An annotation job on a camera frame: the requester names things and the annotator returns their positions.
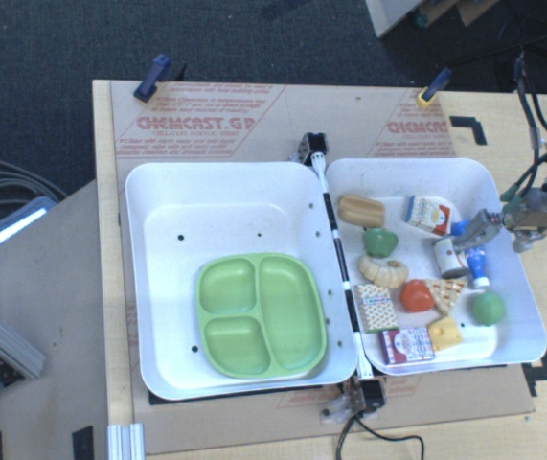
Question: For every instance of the toy pie slice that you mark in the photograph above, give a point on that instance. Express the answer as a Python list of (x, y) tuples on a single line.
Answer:
[(448, 292)]

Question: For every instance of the orange patterned carton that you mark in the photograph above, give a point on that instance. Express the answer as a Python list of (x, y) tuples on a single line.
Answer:
[(376, 307)]

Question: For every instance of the beige toy croissant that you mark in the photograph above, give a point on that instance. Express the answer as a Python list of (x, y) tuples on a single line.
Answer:
[(383, 273)]

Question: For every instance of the white red blue carton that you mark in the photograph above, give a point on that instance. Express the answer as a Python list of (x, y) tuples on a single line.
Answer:
[(427, 214)]

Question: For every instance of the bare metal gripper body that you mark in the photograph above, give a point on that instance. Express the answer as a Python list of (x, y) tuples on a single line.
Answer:
[(543, 213)]

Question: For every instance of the green divided plate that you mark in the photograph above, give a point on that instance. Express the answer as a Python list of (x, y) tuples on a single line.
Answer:
[(287, 300)]

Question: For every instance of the green toy pepper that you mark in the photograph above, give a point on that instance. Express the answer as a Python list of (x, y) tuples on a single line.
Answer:
[(380, 242)]

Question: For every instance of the yellow toy cheese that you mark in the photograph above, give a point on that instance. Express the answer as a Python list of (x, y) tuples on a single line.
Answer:
[(444, 333)]

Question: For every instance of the blue and white bottle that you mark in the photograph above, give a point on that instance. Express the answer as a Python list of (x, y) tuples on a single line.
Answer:
[(477, 266)]

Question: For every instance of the brown cardboard board red print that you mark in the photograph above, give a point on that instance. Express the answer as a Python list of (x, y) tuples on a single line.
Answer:
[(234, 429)]

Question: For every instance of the small white can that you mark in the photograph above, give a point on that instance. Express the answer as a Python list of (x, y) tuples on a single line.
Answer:
[(449, 259)]

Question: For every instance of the tan hot dog bun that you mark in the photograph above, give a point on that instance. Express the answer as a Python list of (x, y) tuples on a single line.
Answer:
[(360, 210)]

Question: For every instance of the red and white carton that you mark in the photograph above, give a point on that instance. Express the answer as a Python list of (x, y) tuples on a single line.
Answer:
[(406, 346)]

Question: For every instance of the thin black and white rod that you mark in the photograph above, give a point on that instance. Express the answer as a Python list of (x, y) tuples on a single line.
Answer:
[(342, 266)]

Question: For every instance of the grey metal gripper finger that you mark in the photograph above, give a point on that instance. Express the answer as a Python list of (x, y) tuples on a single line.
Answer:
[(479, 228), (524, 243)]

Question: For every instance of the white plastic tray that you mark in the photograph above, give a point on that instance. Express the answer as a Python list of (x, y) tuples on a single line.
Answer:
[(397, 177), (234, 194)]

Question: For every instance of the green toy apple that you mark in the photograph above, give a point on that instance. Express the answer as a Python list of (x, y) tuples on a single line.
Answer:
[(488, 308)]

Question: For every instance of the red toy pepper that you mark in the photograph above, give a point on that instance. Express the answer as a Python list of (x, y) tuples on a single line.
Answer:
[(416, 296)]

